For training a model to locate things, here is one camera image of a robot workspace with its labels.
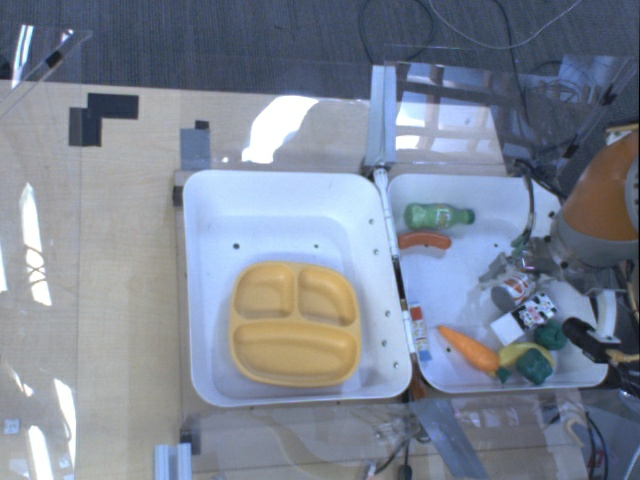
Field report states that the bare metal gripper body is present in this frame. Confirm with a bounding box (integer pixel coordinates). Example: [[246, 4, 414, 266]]
[[514, 235, 570, 281]]

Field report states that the orange and white can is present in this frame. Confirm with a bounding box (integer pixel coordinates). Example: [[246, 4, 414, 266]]
[[490, 272, 539, 314]]

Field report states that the white plastic tray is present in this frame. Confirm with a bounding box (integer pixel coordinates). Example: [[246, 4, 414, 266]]
[[181, 168, 414, 409], [387, 172, 611, 395]]

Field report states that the cow print white carton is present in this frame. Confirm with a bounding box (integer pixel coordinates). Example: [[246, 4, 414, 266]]
[[489, 291, 559, 347]]

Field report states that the red toy sausage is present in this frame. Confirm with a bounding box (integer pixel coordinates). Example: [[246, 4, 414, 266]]
[[397, 230, 453, 252]]

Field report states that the green toy broccoli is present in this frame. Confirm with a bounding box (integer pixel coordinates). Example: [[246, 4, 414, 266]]
[[533, 318, 569, 352], [514, 349, 554, 386]]

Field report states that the green plastic bottle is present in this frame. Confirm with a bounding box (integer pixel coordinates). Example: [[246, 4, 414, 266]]
[[403, 202, 477, 232]]

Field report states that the yellow banana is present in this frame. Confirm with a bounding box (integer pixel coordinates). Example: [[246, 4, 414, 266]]
[[496, 342, 556, 370]]

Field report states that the orange toy carrot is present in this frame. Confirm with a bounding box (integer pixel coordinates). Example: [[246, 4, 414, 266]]
[[437, 324, 514, 385]]

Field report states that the small white red blue carton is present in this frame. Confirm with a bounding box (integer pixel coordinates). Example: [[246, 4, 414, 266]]
[[408, 303, 433, 365]]

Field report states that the yellow divided plate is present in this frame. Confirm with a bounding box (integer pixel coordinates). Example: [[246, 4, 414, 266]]
[[228, 260, 363, 389]]

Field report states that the black cylinder on white bracket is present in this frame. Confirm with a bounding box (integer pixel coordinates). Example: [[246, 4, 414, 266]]
[[561, 287, 624, 365]]

